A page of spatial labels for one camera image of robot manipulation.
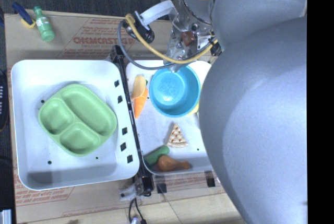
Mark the brown cardboard board, red print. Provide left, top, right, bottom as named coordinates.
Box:
left=4, top=10, right=246, bottom=224

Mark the green divided plate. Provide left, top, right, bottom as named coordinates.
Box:
left=38, top=84, right=118, bottom=158

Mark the black block with thin wires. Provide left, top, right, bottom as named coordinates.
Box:
left=132, top=174, right=156, bottom=196
left=109, top=44, right=125, bottom=64

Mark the green cucumber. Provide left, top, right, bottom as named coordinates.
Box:
left=144, top=145, right=171, bottom=167

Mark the orange carrot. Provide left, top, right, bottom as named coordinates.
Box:
left=133, top=79, right=149, bottom=120

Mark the yellow banana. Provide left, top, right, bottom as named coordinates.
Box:
left=187, top=102, right=200, bottom=116

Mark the white plastic tray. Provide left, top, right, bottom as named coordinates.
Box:
left=10, top=59, right=140, bottom=191
left=125, top=60, right=218, bottom=176

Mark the thin black and white rod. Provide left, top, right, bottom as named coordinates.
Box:
left=117, top=61, right=146, bottom=178

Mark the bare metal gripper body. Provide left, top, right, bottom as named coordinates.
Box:
left=161, top=0, right=218, bottom=62

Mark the pizza slice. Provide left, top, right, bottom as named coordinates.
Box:
left=165, top=123, right=189, bottom=149

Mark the brown chicken drumstick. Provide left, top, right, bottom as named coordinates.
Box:
left=156, top=155, right=191, bottom=173

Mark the pale yellow oval toy food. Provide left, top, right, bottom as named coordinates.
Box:
left=130, top=75, right=147, bottom=100

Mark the blue bowl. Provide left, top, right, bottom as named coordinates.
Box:
left=149, top=65, right=202, bottom=118

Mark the green bottle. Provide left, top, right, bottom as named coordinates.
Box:
left=32, top=5, right=56, bottom=42

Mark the black cylinder on white bracket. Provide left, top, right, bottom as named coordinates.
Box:
left=122, top=0, right=174, bottom=44

